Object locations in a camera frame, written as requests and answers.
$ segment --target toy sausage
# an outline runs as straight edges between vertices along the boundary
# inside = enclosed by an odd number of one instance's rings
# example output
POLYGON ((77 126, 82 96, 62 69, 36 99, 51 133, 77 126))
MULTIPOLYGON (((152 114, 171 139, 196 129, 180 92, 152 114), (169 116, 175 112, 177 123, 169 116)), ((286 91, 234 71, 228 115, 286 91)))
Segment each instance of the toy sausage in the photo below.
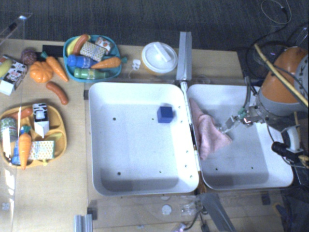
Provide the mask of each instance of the toy sausage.
POLYGON ((79 55, 83 44, 88 40, 89 40, 88 34, 81 35, 73 48, 73 54, 79 55))
POLYGON ((68 104, 69 100, 65 92, 62 90, 61 87, 59 87, 56 83, 54 82, 48 82, 46 84, 46 88, 53 91, 60 99, 61 104, 66 105, 68 104))
MULTIPOLYGON (((7 115, 6 117, 12 117, 18 120, 18 112, 7 115)), ((32 107, 27 107, 20 112, 20 119, 27 118, 33 113, 32 107)))

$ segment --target orange tray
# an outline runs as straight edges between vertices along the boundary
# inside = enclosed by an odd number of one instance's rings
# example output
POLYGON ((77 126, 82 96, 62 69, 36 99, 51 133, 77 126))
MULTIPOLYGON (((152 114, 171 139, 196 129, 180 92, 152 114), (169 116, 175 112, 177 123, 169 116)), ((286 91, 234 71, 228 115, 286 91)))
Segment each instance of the orange tray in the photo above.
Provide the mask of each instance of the orange tray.
MULTIPOLYGON (((27 108, 27 107, 32 107, 32 105, 28 105, 28 106, 22 106, 21 110, 27 108)), ((10 109, 5 111, 1 116, 0 116, 0 120, 4 117, 6 117, 9 114, 12 114, 14 112, 17 112, 19 110, 19 107, 10 109)), ((56 159, 58 159, 59 157, 61 157, 64 152, 67 149, 67 135, 66 135, 66 131, 64 128, 64 124, 63 124, 63 120, 61 118, 60 113, 57 111, 56 108, 48 105, 47 106, 47 112, 48 112, 48 118, 49 118, 49 128, 50 130, 47 132, 47 134, 45 135, 45 138, 56 133, 56 132, 60 132, 62 133, 62 136, 59 138, 59 140, 57 140, 55 142, 55 151, 54 151, 54 158, 47 160, 47 162, 52 162, 56 159)), ((31 130, 30 130, 30 135, 32 137, 32 141, 43 141, 44 139, 35 132, 34 130, 34 118, 33 118, 33 114, 22 119, 20 121, 20 126, 31 126, 31 130)), ((13 152, 14 152, 14 145, 15 142, 11 142, 11 155, 13 156, 13 152)), ((17 168, 21 168, 19 165, 14 165, 12 164, 9 159, 7 159, 4 156, 4 151, 2 148, 2 144, 0 144, 0 153, 1 156, 4 160, 4 162, 6 162, 9 165, 15 166, 17 168)), ((40 166, 43 165, 44 162, 42 160, 28 160, 27 163, 27 168, 28 167, 35 167, 35 166, 40 166)))

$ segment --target table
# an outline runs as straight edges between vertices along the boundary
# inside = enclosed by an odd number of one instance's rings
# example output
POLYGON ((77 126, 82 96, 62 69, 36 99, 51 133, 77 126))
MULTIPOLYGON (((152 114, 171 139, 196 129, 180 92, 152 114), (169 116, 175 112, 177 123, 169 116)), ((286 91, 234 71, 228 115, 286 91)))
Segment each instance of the table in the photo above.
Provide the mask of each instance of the table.
MULTIPOLYGON (((31 47, 40 52, 43 44, 62 46, 64 43, 7 40, 0 52, 19 59, 24 48, 31 47)), ((132 61, 140 59, 142 47, 118 47, 128 62, 123 64, 122 72, 113 81, 172 82, 175 72, 155 78, 143 68, 131 72, 128 80, 132 61)), ((205 81, 201 76, 205 75, 214 84, 243 84, 235 52, 193 50, 192 59, 193 76, 199 76, 196 82, 205 81)), ((182 204, 194 199, 191 195, 106 198, 94 191, 89 164, 89 108, 84 101, 84 90, 90 85, 73 80, 65 83, 56 75, 53 81, 67 93, 68 105, 62 105, 53 92, 44 84, 35 83, 29 75, 11 96, 0 94, 1 114, 9 108, 37 102, 54 106, 62 115, 68 138, 65 154, 47 166, 22 171, 0 160, 0 231, 73 231, 74 216, 85 215, 91 202, 96 202, 96 206, 104 211, 100 214, 101 219, 94 221, 97 232, 171 231, 179 221, 191 221, 192 215, 180 214, 182 204), (173 208, 170 216, 162 214, 162 205, 166 203, 173 208)), ((270 192, 270 197, 272 203, 282 202, 278 190, 270 192)), ((261 204, 260 192, 221 193, 220 199, 237 229, 250 231, 254 226, 262 226, 265 231, 282 231, 281 220, 272 207, 261 204)), ((207 215, 205 219, 211 231, 216 231, 211 218, 207 215)), ((200 231, 200 225, 195 225, 191 231, 200 231)))

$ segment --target white lid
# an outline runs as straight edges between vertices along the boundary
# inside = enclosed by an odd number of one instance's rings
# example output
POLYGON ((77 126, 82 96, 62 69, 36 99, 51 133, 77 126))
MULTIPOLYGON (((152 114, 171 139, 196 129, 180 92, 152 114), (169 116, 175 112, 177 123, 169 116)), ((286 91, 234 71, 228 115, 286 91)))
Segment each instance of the white lid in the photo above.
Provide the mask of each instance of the white lid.
POLYGON ((146 45, 141 54, 144 64, 153 72, 168 73, 177 66, 178 57, 167 44, 152 42, 146 45))

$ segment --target white container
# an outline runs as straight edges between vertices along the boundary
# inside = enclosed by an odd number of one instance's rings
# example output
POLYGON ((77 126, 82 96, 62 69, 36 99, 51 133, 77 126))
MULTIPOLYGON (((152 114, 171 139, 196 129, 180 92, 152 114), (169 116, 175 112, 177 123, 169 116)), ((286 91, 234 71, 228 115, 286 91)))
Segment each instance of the white container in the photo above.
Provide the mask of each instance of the white container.
POLYGON ((163 75, 174 70, 178 57, 172 47, 160 42, 152 42, 143 48, 141 59, 145 69, 154 75, 163 75))
MULTIPOLYGON (((193 85, 188 97, 219 123, 237 113, 246 87, 193 85)), ((265 124, 239 125, 233 143, 205 161, 195 158, 182 91, 170 84, 96 83, 89 90, 93 184, 105 196, 186 193, 206 184, 216 190, 286 187, 293 172, 271 150, 265 124), (173 120, 157 122, 160 106, 173 120)))

